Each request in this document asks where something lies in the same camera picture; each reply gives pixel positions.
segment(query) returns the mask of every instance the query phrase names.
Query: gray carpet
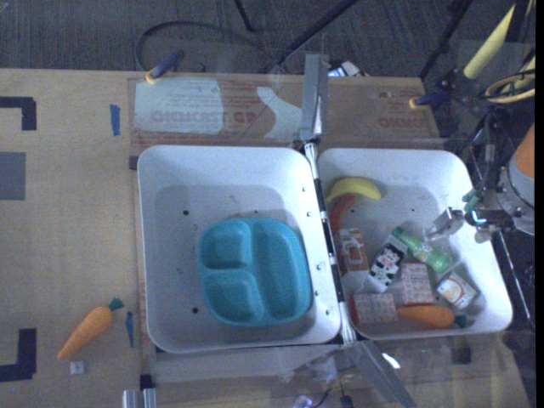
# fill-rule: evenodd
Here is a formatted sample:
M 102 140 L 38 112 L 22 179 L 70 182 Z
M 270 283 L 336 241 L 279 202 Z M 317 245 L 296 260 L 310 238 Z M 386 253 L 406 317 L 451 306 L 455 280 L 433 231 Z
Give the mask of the gray carpet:
M 139 60 L 149 69 L 181 47 L 181 70 L 258 72 L 270 56 L 290 53 L 292 41 L 339 1 L 241 0 L 257 30 L 250 33 L 233 0 L 0 0 L 8 4 L 0 13 L 0 66 L 138 70 Z M 360 0 L 291 54 L 286 70 L 300 72 L 310 50 L 351 60 L 374 76 L 415 77 L 451 19 L 451 1 Z M 464 41 L 485 40 L 513 2 L 474 0 L 428 79 L 456 63 Z M 172 20 L 187 24 L 157 32 L 135 59 L 139 36 Z

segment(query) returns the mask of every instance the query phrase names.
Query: green bottle cap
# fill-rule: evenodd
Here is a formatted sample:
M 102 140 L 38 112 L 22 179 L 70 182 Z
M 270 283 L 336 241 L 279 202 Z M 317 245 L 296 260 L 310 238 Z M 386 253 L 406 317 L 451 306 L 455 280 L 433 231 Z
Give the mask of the green bottle cap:
M 456 316 L 455 323 L 457 323 L 461 328 L 467 327 L 467 316 L 464 314 Z
M 403 234 L 405 233 L 405 231 L 403 229 L 401 229 L 400 227 L 397 227 L 393 230 L 393 235 L 399 239 Z
M 111 311 L 114 311 L 116 309 L 122 309 L 124 306 L 125 306 L 125 304 L 122 303 L 122 300 L 119 299 L 118 297 L 114 297 L 111 300 L 110 305 L 108 305 L 108 307 L 110 307 Z

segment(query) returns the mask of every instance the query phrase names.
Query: gray square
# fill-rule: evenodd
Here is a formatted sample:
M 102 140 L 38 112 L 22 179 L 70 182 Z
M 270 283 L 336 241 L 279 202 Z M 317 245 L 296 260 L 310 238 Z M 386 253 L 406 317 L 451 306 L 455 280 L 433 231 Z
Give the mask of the gray square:
M 0 200 L 25 199 L 26 153 L 0 152 Z

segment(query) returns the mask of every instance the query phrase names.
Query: tripod leg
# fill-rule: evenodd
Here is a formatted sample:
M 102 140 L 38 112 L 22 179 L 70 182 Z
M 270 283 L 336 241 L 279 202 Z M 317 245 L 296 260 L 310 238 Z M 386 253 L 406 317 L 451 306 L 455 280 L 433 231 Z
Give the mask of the tripod leg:
M 253 29 L 253 26 L 251 22 L 249 21 L 249 18 L 247 17 L 246 11 L 244 10 L 244 7 L 241 4 L 240 0 L 234 0 L 236 8 L 238 9 L 238 12 L 240 13 L 240 16 L 242 20 L 244 21 L 244 25 L 246 26 L 246 30 L 249 32 L 254 32 L 255 29 Z
M 329 12 L 319 18 L 307 31 L 303 32 L 289 46 L 286 52 L 280 52 L 275 59 L 273 66 L 281 66 L 292 54 L 297 52 L 305 43 L 317 35 L 320 31 L 330 25 L 336 18 L 346 12 L 360 0 L 342 0 L 337 3 Z
M 440 37 L 439 46 L 431 53 L 427 62 L 425 63 L 425 66 L 420 71 L 419 78 L 425 80 L 438 57 L 441 54 L 445 54 L 449 51 L 450 39 L 456 31 L 456 28 L 459 26 L 459 23 L 461 23 L 462 17 L 465 15 L 472 2 L 473 0 L 454 0 L 454 2 L 449 6 L 448 9 L 450 12 L 452 12 L 452 18 Z
M 516 0 L 505 42 L 516 43 L 519 40 L 519 31 L 524 19 L 531 10 L 531 4 L 533 4 L 533 0 Z

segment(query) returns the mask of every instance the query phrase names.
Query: snack package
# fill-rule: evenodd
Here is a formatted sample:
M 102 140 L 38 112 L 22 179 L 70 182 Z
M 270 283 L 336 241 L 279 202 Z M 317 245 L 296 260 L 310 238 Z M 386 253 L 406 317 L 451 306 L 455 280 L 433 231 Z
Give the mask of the snack package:
M 408 247 L 390 235 L 377 252 L 365 280 L 365 290 L 375 293 L 385 292 L 394 275 L 399 271 L 400 262 L 408 253 Z
M 436 291 L 457 309 L 466 308 L 478 295 L 473 287 L 455 272 L 446 276 Z
M 340 229 L 336 237 L 342 285 L 348 293 L 362 291 L 368 276 L 368 259 L 359 229 Z
M 349 299 L 354 325 L 395 322 L 397 310 L 391 293 L 356 293 Z
M 425 263 L 409 262 L 400 265 L 402 298 L 406 306 L 433 303 L 433 290 Z

